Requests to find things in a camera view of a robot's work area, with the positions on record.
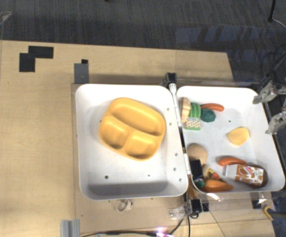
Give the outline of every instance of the cheese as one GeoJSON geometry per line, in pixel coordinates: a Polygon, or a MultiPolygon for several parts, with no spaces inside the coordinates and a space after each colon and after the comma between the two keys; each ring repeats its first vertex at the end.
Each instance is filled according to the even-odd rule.
{"type": "Polygon", "coordinates": [[[227,138],[236,146],[243,145],[250,137],[246,127],[238,127],[227,134],[227,138]]]}

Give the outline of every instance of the carrot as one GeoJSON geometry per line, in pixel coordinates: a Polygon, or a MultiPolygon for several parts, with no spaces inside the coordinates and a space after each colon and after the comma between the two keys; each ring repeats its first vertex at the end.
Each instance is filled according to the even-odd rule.
{"type": "Polygon", "coordinates": [[[210,193],[210,192],[228,191],[231,189],[233,189],[233,186],[227,183],[218,180],[207,180],[206,186],[203,188],[203,191],[210,193]]]}
{"type": "Polygon", "coordinates": [[[218,112],[224,111],[224,107],[220,104],[204,104],[204,105],[201,105],[201,109],[210,109],[210,110],[218,111],[218,112]]]}
{"type": "Polygon", "coordinates": [[[226,165],[232,165],[232,164],[247,165],[247,163],[244,160],[241,160],[235,157],[224,157],[218,161],[218,165],[220,166],[226,166],[226,165]]]}

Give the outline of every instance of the green vegetable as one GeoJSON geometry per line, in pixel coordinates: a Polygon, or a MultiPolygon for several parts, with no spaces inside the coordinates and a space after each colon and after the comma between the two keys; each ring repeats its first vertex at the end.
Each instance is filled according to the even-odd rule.
{"type": "Polygon", "coordinates": [[[197,103],[191,103],[191,110],[189,113],[190,118],[200,118],[201,116],[201,106],[197,103]]]}
{"type": "Polygon", "coordinates": [[[201,119],[204,122],[213,122],[215,120],[215,113],[210,109],[203,109],[201,112],[201,119]]]}

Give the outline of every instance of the toy hot dog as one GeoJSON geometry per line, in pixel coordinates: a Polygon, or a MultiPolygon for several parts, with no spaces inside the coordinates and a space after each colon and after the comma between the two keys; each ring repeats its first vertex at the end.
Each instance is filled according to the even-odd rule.
{"type": "Polygon", "coordinates": [[[201,105],[201,109],[210,109],[210,110],[218,111],[218,112],[224,111],[224,107],[219,104],[204,104],[204,105],[201,105]]]}
{"type": "Polygon", "coordinates": [[[220,166],[227,166],[232,164],[241,164],[246,165],[247,163],[244,160],[235,158],[235,157],[225,157],[218,161],[220,166]]]}

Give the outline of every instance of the white tray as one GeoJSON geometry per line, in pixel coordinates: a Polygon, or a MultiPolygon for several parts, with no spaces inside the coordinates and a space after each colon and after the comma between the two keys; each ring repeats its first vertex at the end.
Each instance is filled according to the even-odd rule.
{"type": "Polygon", "coordinates": [[[174,197],[188,186],[172,96],[161,86],[84,84],[75,95],[80,188],[90,199],[174,197]],[[166,133],[157,153],[135,161],[99,140],[100,120],[119,97],[138,100],[159,111],[166,133]]]}
{"type": "Polygon", "coordinates": [[[226,193],[278,191],[285,184],[285,176],[280,159],[268,129],[267,118],[262,104],[252,104],[256,92],[247,88],[184,86],[177,91],[178,101],[187,97],[191,102],[199,104],[217,103],[224,106],[223,112],[217,112],[214,122],[202,121],[200,131],[183,129],[186,147],[198,143],[208,151],[207,164],[222,179],[234,186],[226,193]],[[250,139],[240,147],[231,144],[226,134],[239,127],[245,126],[250,131],[250,139]],[[247,163],[257,164],[268,172],[266,186],[253,189],[245,184],[235,182],[223,176],[224,167],[217,164],[221,157],[234,156],[247,163]]]}

